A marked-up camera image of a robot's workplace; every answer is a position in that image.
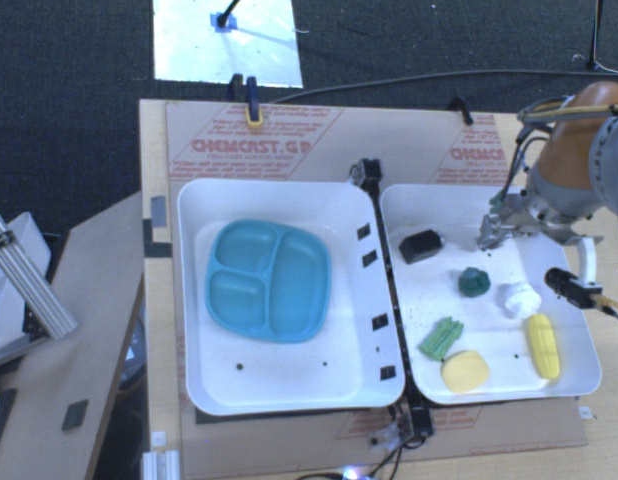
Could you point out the black cylinder on white bracket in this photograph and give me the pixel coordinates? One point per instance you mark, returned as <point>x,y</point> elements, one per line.
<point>571,285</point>

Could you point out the brown cardboard board red print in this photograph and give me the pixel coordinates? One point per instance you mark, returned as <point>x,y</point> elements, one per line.
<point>299,143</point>

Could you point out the blue divided plate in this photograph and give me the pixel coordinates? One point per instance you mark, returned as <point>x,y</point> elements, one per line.
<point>269,280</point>

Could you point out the green toy asparagus bundle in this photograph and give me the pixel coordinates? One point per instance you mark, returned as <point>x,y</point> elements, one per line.
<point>441,338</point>

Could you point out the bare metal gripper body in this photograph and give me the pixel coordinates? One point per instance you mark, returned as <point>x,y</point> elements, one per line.
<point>526,218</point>

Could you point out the thin black rod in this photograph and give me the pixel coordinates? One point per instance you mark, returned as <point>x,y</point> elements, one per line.
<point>389,268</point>

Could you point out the black rectangular block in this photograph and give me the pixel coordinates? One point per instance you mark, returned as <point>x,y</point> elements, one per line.
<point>420,245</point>

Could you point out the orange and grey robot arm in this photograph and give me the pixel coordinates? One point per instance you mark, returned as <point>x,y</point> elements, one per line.
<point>569,153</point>

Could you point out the yellow toy corn cob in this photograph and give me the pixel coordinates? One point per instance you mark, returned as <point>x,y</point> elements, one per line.
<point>544,345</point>

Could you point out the dark green toy broccoli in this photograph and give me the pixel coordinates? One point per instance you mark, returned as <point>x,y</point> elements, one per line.
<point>474,282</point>

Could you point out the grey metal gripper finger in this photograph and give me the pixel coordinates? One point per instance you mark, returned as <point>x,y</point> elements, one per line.
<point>485,233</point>
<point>500,238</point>

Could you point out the white toy cauliflower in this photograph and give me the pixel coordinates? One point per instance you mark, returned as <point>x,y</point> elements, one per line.
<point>518,299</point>

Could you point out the white plastic tray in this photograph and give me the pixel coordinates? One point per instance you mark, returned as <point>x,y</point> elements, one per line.
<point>269,368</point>
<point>494,328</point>

